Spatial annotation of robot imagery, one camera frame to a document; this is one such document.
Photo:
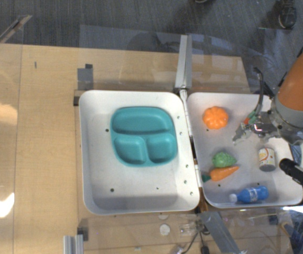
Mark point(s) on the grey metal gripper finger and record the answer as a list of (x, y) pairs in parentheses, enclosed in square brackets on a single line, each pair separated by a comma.
[(245, 127), (239, 137)]

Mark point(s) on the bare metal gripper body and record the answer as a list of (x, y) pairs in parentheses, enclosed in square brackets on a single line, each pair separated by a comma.
[(266, 128)]

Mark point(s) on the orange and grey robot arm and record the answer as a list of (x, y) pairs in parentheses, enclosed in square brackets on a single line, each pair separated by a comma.
[(300, 89)]

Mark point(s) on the green toy grapes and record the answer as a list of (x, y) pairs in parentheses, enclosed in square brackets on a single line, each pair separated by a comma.
[(222, 159)]

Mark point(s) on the orange toy pumpkin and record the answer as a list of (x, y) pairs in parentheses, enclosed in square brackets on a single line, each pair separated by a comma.
[(215, 118)]

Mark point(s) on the small white can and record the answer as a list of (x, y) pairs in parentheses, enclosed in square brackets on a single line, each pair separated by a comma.
[(267, 159)]

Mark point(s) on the white plastic tray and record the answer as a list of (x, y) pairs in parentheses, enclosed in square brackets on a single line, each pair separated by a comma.
[(140, 189), (246, 173)]

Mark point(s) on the orange toy carrot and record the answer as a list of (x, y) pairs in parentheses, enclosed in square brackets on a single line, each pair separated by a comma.
[(221, 173)]

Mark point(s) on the blue plastic bottle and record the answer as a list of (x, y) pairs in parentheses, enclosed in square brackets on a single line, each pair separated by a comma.
[(253, 194)]

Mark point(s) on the teal divided plate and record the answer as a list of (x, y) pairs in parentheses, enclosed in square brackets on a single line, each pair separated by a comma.
[(143, 120)]

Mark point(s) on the clear plastic bottle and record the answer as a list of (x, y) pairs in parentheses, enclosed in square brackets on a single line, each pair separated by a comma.
[(191, 228)]

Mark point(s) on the white round disc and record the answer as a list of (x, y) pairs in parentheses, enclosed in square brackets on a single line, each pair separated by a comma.
[(165, 229), (163, 216)]

